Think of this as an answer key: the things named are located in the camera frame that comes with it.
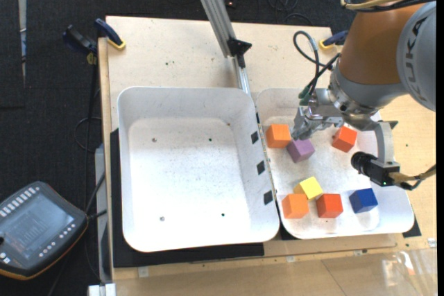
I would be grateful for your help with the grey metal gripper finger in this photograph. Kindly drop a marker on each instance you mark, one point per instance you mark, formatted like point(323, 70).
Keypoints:
point(299, 124)
point(312, 131)

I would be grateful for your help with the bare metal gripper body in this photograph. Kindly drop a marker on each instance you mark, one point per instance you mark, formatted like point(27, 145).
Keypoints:
point(322, 107)

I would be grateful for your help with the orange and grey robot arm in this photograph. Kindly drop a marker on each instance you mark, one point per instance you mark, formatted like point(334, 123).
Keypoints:
point(378, 45)

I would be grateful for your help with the purple cube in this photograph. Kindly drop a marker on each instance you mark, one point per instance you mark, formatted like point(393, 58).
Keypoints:
point(300, 150)

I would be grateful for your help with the orange cube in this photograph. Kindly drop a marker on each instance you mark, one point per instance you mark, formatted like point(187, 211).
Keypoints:
point(277, 136)
point(295, 206)

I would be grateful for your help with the red-orange cube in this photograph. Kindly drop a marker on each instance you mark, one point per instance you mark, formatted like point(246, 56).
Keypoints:
point(329, 206)
point(344, 139)

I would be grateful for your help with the white plastic tray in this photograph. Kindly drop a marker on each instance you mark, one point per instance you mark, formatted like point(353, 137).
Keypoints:
point(187, 170)
point(333, 170)

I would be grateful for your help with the yellow cube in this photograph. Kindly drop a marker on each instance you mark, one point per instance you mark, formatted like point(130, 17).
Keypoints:
point(310, 188)

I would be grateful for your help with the blue cube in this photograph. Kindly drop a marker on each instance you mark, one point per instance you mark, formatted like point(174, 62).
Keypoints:
point(363, 201)

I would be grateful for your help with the pale wood board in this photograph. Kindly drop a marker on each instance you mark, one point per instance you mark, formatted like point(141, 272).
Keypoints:
point(173, 55)

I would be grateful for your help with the black cylinder on white bracket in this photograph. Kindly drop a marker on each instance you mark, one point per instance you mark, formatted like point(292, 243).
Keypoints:
point(373, 170)

